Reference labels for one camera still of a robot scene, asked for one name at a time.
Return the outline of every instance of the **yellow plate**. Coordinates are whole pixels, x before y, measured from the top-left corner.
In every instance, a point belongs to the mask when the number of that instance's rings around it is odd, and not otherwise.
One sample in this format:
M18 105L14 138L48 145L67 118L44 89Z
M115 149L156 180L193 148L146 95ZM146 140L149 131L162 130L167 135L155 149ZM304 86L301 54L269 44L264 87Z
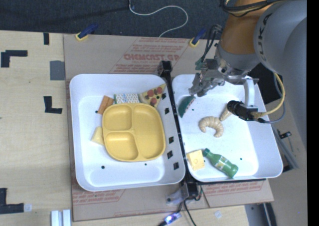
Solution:
M106 150L116 160L153 160L165 150L160 114L148 104L109 106L103 113L102 128Z

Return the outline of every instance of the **green bottle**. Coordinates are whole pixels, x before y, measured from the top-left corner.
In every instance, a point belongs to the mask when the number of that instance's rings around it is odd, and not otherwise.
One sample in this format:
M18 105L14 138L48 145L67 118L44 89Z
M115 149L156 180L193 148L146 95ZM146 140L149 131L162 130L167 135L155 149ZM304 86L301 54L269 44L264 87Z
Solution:
M224 172L230 178L233 178L238 171L238 167L235 164L232 164L220 154L214 154L210 152L210 150L207 148L204 150L203 156L208 158L214 167Z

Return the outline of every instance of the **cardboard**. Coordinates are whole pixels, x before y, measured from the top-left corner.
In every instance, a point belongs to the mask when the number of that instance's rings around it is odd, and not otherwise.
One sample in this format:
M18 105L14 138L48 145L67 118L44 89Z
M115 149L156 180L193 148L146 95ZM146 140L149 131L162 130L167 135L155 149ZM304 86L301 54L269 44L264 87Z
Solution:
M73 220L176 211L176 205L166 203L166 195L176 192L179 184L104 192L88 192L79 187L75 178L69 83L75 75L82 73L157 74L162 60L172 62L172 77L194 74L195 62L203 55L206 41L201 40L197 47L192 48L188 39L176 38L89 35L78 41L74 34L66 34L63 39ZM212 58L214 54L213 46L206 58ZM202 188L205 198L191 202L190 210L273 201L268 180L219 183L203 185Z

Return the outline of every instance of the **toy pizza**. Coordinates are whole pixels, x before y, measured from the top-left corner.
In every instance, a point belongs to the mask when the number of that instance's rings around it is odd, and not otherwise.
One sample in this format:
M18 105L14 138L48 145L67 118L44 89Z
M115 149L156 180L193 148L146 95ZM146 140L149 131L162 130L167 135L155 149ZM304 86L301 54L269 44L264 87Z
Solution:
M166 84L164 83L156 88L149 89L148 91L145 91L145 92L139 94L140 102L149 104L149 105L157 108L157 106L161 100L165 86L166 86Z

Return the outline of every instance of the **white tray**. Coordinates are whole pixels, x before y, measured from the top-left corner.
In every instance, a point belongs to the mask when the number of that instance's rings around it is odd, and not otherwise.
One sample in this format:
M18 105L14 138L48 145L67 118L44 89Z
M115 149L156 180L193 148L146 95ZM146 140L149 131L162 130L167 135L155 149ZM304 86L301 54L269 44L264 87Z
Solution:
M192 74L179 75L173 79L172 88L177 108L181 99L189 95L188 89L192 86L194 77ZM198 127L198 122L203 117L219 117L229 101L244 101L243 85L226 82L224 86L209 90L205 96L195 97L183 117L178 116L185 152L208 148L239 167L235 177L230 179L214 168L206 158L205 168L197 171L188 162L188 169L195 179L217 182L273 178L281 174L283 164L270 124L246 122L231 115L222 121L224 134L219 138L214 137L214 129L207 127L206 133L203 133ZM255 105L259 111L265 111L258 85L255 85Z
M183 179L185 166L167 87L157 108L166 139L162 156L146 162L121 162L111 158L104 146L90 141L95 128L102 125L102 115L95 111L104 95L142 93L163 83L160 77L146 74L80 74L71 80L75 171L82 188L105 191L175 184Z

